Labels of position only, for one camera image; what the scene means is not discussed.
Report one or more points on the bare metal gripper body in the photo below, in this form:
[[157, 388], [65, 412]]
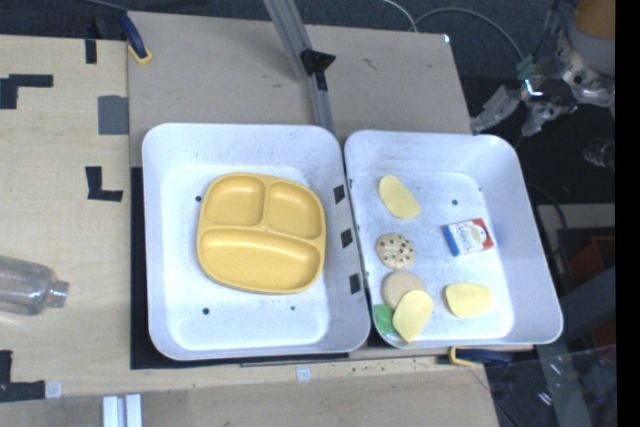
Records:
[[582, 82]]

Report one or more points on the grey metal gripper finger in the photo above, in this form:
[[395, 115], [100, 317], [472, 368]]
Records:
[[535, 121], [495, 110]]

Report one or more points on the white plastic tray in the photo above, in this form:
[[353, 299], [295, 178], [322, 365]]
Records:
[[520, 235], [175, 265]]

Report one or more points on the white red blue carton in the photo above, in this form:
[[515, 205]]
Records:
[[468, 237]]

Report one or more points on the yellow potato chip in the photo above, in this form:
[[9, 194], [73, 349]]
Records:
[[468, 300], [412, 315], [398, 197]]

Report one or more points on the chocolate chip biscuit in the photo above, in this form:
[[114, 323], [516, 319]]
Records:
[[395, 250]]

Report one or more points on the plain beige biscuit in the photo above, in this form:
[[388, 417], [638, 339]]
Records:
[[400, 285]]

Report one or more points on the green flat piece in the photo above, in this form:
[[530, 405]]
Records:
[[382, 319]]

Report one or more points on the yellow divided plate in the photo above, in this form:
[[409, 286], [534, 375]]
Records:
[[260, 260]]

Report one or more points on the brown cardboard board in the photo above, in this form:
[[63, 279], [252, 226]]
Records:
[[215, 80]]

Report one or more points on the clear plastic bottle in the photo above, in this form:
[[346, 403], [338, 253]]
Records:
[[25, 285]]

